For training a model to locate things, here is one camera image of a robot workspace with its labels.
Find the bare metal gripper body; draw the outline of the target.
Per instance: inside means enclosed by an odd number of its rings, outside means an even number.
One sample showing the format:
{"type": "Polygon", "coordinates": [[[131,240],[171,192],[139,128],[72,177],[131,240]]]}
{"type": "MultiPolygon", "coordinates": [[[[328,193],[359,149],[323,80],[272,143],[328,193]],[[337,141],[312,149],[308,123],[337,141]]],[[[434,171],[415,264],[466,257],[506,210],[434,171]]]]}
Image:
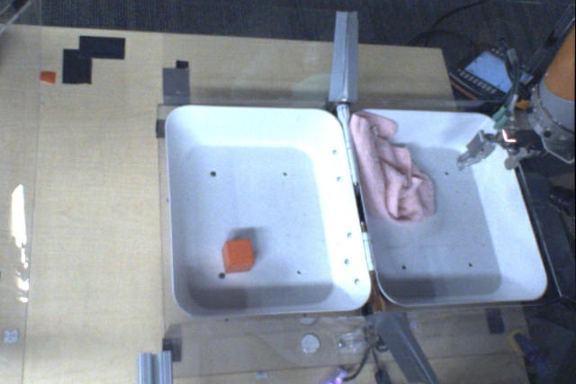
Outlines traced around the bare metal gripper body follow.
{"type": "Polygon", "coordinates": [[[574,132],[554,121],[542,120],[532,115],[517,115],[514,119],[495,123],[497,143],[508,147],[541,149],[540,155],[550,155],[562,162],[575,161],[574,132]]]}

